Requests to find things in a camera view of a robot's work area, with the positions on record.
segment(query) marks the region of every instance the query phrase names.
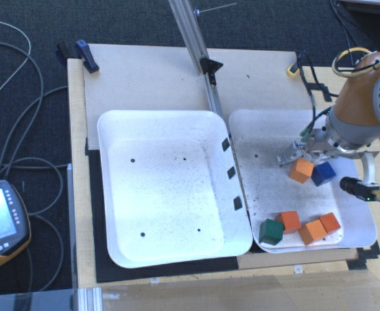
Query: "red-orange block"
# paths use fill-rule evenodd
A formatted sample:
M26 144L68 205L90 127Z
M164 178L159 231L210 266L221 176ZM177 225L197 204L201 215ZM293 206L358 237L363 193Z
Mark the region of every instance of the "red-orange block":
M327 236L327 231L320 219L308 222L298 232L306 246Z
M299 158L291 165L289 177L300 183L305 183L313 175L314 164L304 158Z
M275 221L283 223L284 234L295 233L297 230L301 228L300 218L296 211L281 212L281 214L275 217Z
M335 217L333 212L322 215L320 217L320 221L324 226L324 229L326 230L327 234L334 233L336 230L341 228L341 225L337 221L337 218Z

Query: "empty white tray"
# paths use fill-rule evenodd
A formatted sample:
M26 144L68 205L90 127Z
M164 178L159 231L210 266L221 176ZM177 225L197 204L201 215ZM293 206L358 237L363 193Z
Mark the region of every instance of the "empty white tray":
M108 252L116 264L138 268L250 249L222 118L210 111L113 110L97 128Z
M230 116L230 130L246 195L256 244L267 252L282 253L313 249L371 246L377 231L368 204L339 187L344 176L358 178L355 163L343 157L330 161L336 176L317 187L312 179L301 184L289 177L291 164L278 165L293 140L311 121L311 111L286 109L239 109ZM324 125L318 119L315 128ZM305 246L298 232L284 235L275 246L259 243L261 223L283 211L297 211L302 224L333 212L341 228Z

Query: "block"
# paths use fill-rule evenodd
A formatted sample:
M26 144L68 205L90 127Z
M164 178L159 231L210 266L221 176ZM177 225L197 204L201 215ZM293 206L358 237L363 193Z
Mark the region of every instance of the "block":
M328 161L315 166L313 169L313 174L311 175L311 179L317 187L330 182L334 177L335 171Z
M306 246L327 236L327 231L320 219L306 223L298 232Z
M282 222L283 224L283 234L292 234L301 228L300 217L297 211L285 211L281 212L275 221Z
M333 212L322 215L319 219L327 234L334 233L336 230L341 228L341 225Z
M300 183L305 183L313 175L314 164L304 158L299 158L291 165L289 177Z
M259 228L259 241L275 246L282 240L283 224L271 219L266 219Z

